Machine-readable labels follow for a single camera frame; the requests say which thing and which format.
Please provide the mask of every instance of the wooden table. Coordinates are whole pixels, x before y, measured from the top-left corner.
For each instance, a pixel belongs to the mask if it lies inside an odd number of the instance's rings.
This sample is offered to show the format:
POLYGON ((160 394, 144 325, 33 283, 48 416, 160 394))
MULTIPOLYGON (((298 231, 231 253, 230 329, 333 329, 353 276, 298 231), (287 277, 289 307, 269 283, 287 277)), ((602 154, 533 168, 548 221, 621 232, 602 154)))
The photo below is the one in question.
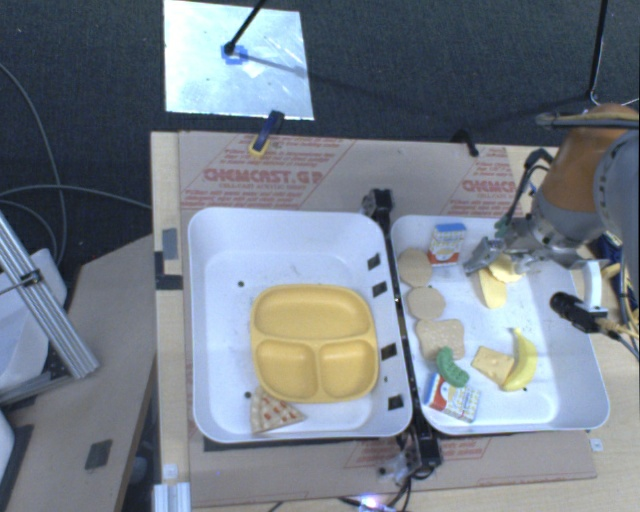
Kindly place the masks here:
MULTIPOLYGON (((376 143, 369 141, 366 144, 373 147, 376 143)), ((377 144, 386 144, 385 147, 389 148, 389 151, 395 151, 393 143, 377 144)), ((519 178, 524 159, 532 149, 534 148, 507 148, 516 178, 519 178)), ((397 151, 400 153, 404 150, 398 148, 397 151)), ((177 230, 180 240, 181 188, 177 134, 152 135, 152 167, 154 251, 162 253, 163 237, 168 232, 177 230)), ((524 203, 525 211, 528 211, 526 198, 524 203)), ((173 257, 165 259, 163 273, 167 276, 182 275, 181 258, 182 255, 178 252, 173 257)), ((607 289, 605 304, 613 303, 611 290, 607 289)), ((184 303, 181 290, 171 289, 170 286, 158 290, 156 304, 158 310, 165 312, 158 318, 157 324, 161 459, 164 471, 162 482, 172 485, 188 482, 190 479, 184 303)), ((593 336, 593 344, 611 402, 608 422, 590 433, 590 437, 600 440, 603 447, 601 452, 593 454, 598 474, 595 480, 419 492, 412 496, 409 509, 414 512, 449 509, 600 511, 608 507, 635 510, 640 503, 640 488, 634 478, 640 468, 638 364, 623 347, 603 336, 593 336)), ((266 512, 268 508, 267 504, 256 504, 216 507, 210 510, 266 512)), ((340 504, 335 499, 318 499, 287 502, 279 510, 320 512, 349 509, 350 507, 340 504)))
POLYGON ((82 268, 69 318, 101 366, 8 415, 13 427, 34 427, 8 511, 122 508, 155 384, 151 242, 82 268), (86 470, 91 447, 103 442, 106 464, 86 470))

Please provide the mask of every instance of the yellow cheese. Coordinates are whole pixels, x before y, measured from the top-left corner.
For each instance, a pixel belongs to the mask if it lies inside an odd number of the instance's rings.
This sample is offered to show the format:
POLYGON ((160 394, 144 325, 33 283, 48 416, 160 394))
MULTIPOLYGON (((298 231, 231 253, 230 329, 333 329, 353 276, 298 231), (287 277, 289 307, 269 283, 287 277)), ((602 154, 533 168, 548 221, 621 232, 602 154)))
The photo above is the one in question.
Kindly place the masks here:
POLYGON ((508 254, 502 253, 489 265, 489 270, 493 277, 503 283, 515 283, 522 279, 522 274, 518 274, 513 261, 508 254))
POLYGON ((478 352, 471 362, 473 368, 489 377, 498 386, 502 386, 507 380, 514 364, 513 357, 487 347, 478 348, 478 352))
POLYGON ((507 285, 498 281, 486 268, 478 270, 480 288, 489 309, 501 308, 507 302, 507 285))

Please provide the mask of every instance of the small cracker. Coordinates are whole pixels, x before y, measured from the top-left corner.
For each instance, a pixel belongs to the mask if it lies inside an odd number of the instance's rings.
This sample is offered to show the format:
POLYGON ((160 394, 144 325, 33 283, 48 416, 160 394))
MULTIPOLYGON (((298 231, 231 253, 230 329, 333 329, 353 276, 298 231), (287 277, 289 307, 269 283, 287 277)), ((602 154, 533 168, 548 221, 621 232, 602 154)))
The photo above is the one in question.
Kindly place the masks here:
POLYGON ((407 294, 409 312, 420 320, 435 320, 442 315, 446 302, 435 288, 414 288, 407 294))
POLYGON ((460 320, 420 320, 416 324, 416 334, 425 359, 435 360, 443 347, 451 347, 454 359, 464 357, 464 326, 460 320))
POLYGON ((480 288, 485 304, 489 309, 497 309, 507 302, 507 285, 498 281, 486 268, 478 270, 480 288))
POLYGON ((431 262, 420 249, 407 249, 398 258, 400 279, 410 286, 425 286, 431 279, 431 262))
POLYGON ((489 270, 493 277, 503 283, 515 283, 522 279, 522 274, 516 272, 515 264, 508 254, 501 253, 493 262, 489 264, 489 270))

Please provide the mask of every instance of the white container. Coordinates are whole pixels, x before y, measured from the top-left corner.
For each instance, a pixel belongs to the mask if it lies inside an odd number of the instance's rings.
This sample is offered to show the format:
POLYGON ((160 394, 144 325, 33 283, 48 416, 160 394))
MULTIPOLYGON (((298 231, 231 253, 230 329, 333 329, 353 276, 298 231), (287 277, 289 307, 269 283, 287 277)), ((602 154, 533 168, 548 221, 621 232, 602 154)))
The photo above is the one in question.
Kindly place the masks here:
MULTIPOLYGON (((51 293, 62 304, 67 288, 48 249, 31 256, 40 269, 51 293)), ((11 286, 6 274, 0 274, 0 290, 11 286)), ((49 340, 29 311, 18 290, 0 295, 0 391, 37 377, 47 358, 49 340)))
POLYGON ((189 223, 188 244, 193 411, 204 435, 242 443, 390 437, 406 429, 412 405, 393 285, 384 237, 371 219, 355 213, 209 208, 189 223), (374 297, 380 283, 386 291, 374 297), (262 291, 283 284, 330 284, 359 293, 371 309, 378 348, 395 344, 397 353, 381 358, 377 383, 366 396, 294 404, 305 421, 253 434, 245 397, 258 386, 250 311, 262 291))
POLYGON ((0 412, 0 482, 7 469, 14 443, 15 436, 13 430, 6 418, 2 415, 2 412, 0 412))
MULTIPOLYGON (((495 220, 477 218, 406 216, 392 228, 396 257, 408 248, 426 252, 436 224, 462 222, 466 228, 460 262, 466 261, 482 237, 491 237, 495 220)), ((404 307, 411 357, 422 412, 436 429, 450 435, 497 434, 539 430, 582 430, 601 426, 609 415, 609 400, 589 336, 561 319, 549 306, 559 291, 576 295, 571 273, 546 262, 516 283, 507 285, 507 302, 488 309, 477 276, 465 275, 462 264, 434 267, 429 285, 447 303, 439 318, 459 319, 465 328, 466 355, 457 364, 471 378, 468 386, 481 393, 476 419, 468 424, 424 405, 425 386, 437 371, 435 361, 420 352, 414 318, 404 307), (515 353, 511 329, 520 327, 536 345, 538 367, 526 391, 504 392, 471 367, 480 345, 505 354, 515 353)), ((411 287, 401 283, 403 304, 411 287)))

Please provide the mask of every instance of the yellow plate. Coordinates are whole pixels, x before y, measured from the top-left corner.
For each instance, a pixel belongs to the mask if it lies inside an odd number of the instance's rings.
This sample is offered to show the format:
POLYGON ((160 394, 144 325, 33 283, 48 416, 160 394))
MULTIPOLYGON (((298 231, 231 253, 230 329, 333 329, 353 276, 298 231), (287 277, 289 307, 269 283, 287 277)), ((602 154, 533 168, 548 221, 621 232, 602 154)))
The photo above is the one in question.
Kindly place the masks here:
POLYGON ((258 380, 281 400, 338 402, 364 396, 378 378, 378 343, 369 306, 330 285, 274 286, 251 309, 258 380))

